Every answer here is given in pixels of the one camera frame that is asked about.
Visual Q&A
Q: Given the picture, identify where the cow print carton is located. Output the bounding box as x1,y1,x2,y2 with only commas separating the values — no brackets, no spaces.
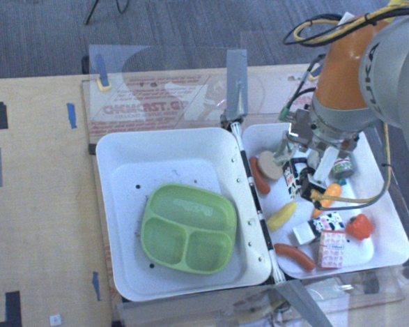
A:
281,156,311,201
291,211,347,247

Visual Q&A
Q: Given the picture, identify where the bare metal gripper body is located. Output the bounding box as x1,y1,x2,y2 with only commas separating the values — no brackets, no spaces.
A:
286,104,362,158

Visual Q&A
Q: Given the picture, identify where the green and red small can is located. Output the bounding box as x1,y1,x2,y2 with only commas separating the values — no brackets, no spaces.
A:
330,155,355,181

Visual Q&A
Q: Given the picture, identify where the orange toy carrot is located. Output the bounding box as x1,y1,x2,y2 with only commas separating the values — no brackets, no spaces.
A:
309,178,349,220

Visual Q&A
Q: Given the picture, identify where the green divided plate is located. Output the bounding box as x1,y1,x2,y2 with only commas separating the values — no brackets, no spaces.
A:
136,178,242,280

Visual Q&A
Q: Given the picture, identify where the orange toy pepper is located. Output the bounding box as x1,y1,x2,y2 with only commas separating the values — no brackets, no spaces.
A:
344,212,376,242

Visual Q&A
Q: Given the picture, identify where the tan round biscuit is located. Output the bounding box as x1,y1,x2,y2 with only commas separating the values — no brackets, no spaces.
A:
256,149,285,182

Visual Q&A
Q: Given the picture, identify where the yellow banana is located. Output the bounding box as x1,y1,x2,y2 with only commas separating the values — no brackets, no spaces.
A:
265,201,300,231

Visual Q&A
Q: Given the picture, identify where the white plastic tray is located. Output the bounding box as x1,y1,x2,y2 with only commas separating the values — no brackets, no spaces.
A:
93,122,275,305
240,113,409,284

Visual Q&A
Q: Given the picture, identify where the red and white carton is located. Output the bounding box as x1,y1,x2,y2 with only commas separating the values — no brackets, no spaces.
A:
315,228,350,271

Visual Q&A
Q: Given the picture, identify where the brown cardboard board red print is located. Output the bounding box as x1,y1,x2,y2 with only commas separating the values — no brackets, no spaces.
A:
81,54,408,327

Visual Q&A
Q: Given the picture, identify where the red toy sausage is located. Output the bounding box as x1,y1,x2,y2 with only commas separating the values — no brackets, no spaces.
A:
248,155,272,197
273,240,317,274

